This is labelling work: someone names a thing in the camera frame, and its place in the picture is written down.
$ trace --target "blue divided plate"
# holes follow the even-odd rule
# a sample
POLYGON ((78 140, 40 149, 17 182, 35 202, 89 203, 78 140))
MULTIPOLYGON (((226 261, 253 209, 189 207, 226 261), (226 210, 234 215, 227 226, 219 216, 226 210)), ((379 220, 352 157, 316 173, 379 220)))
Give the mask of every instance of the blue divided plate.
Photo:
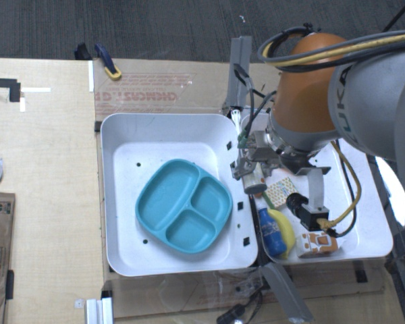
POLYGON ((192 162, 160 167, 136 201, 136 218, 152 235, 184 253, 206 250, 232 210, 228 189, 192 162))

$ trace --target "blue container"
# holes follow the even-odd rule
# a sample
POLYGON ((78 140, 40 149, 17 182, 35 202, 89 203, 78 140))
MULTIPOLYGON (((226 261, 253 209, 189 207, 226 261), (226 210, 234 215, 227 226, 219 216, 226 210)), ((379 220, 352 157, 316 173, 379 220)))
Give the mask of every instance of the blue container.
POLYGON ((152 235, 183 253, 206 250, 232 210, 228 189, 192 162, 160 167, 136 201, 136 218, 152 235))

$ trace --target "table surface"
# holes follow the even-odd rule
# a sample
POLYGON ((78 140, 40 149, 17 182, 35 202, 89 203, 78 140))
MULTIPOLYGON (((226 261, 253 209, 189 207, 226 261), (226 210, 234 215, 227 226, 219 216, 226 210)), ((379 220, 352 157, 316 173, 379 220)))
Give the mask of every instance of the table surface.
MULTIPOLYGON (((228 66, 220 67, 227 76, 228 66)), ((16 194, 10 268, 13 299, 5 322, 83 323, 79 299, 99 298, 103 248, 95 97, 85 61, 0 59, 0 78, 17 79, 26 109, 0 88, 0 192, 16 194)), ((395 287, 382 270, 382 291, 306 301, 318 323, 403 323, 395 287)), ((255 323, 289 323, 279 304, 265 304, 255 323)), ((213 322, 216 312, 193 314, 213 322)), ((128 322, 120 319, 118 323, 128 322)), ((187 314, 132 323, 189 323, 187 314)))

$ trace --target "banana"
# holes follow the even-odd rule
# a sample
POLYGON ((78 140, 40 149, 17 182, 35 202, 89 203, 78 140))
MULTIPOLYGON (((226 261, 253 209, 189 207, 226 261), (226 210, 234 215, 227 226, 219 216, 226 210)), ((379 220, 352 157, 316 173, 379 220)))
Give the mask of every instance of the banana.
POLYGON ((287 259, 291 249, 294 247, 296 243, 296 235, 294 230, 292 229, 292 225, 290 220, 280 211, 267 209, 270 217, 277 222, 279 229, 281 231, 283 242, 286 245, 286 251, 280 255, 280 258, 287 259))

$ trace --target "dark gray carpet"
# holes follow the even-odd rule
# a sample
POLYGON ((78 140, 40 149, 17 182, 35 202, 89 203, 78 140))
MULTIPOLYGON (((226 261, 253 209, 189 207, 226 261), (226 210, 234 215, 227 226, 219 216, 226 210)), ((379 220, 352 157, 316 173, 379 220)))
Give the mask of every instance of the dark gray carpet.
MULTIPOLYGON (((254 50, 310 22, 344 38, 383 30, 405 0, 0 0, 0 57, 73 59, 78 43, 112 57, 229 61, 230 40, 254 50)), ((405 29, 405 14, 392 30, 405 29)))

